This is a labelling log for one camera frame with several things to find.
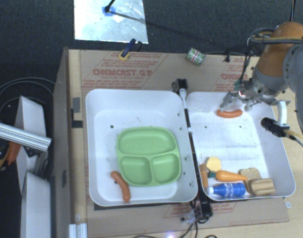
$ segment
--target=green plate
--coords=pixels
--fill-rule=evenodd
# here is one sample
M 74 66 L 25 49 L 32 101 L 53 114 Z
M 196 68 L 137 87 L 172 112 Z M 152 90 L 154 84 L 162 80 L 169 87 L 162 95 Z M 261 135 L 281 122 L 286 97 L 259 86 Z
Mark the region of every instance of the green plate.
M 165 128 L 125 129 L 117 137 L 116 150 L 121 175 L 130 185 L 164 185 L 181 174 L 176 138 Z

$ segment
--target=silver metal plate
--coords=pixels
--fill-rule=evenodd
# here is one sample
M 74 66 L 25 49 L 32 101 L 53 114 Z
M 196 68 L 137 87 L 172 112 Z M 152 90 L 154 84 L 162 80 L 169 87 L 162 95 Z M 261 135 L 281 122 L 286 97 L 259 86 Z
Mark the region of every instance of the silver metal plate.
M 115 0 L 111 11 L 117 15 L 104 13 L 110 1 L 74 0 L 75 39 L 127 43 L 134 38 L 147 44 L 142 0 Z

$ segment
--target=blue plastic bottle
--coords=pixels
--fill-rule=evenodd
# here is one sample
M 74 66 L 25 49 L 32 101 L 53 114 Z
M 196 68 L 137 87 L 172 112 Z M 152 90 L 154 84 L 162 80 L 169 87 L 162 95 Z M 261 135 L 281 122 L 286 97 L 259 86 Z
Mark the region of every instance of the blue plastic bottle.
M 208 194 L 219 194 L 221 196 L 243 196 L 246 192 L 245 185 L 238 183 L 222 183 L 216 187 L 208 187 Z

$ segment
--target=blue bottle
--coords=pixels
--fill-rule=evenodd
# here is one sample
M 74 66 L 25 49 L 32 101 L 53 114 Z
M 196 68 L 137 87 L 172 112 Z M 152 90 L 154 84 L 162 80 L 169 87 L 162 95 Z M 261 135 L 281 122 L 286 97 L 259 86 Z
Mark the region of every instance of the blue bottle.
M 238 183 L 222 183 L 218 186 L 207 188 L 209 195 L 219 194 L 221 196 L 243 196 L 246 192 L 245 185 Z

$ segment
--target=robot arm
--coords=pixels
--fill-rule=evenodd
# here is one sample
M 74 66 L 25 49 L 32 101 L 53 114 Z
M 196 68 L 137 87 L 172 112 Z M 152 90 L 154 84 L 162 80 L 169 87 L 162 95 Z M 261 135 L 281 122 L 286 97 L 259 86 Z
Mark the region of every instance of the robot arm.
M 240 80 L 236 92 L 227 93 L 220 105 L 221 110 L 231 107 L 237 99 L 246 104 L 246 111 L 261 102 L 281 107 L 282 101 L 275 97 L 289 87 L 296 94 L 297 118 L 303 131 L 302 39 L 303 25 L 286 22 L 278 26 L 270 35 L 269 41 L 265 41 L 271 44 L 265 46 L 253 69 L 252 78 L 248 81 Z

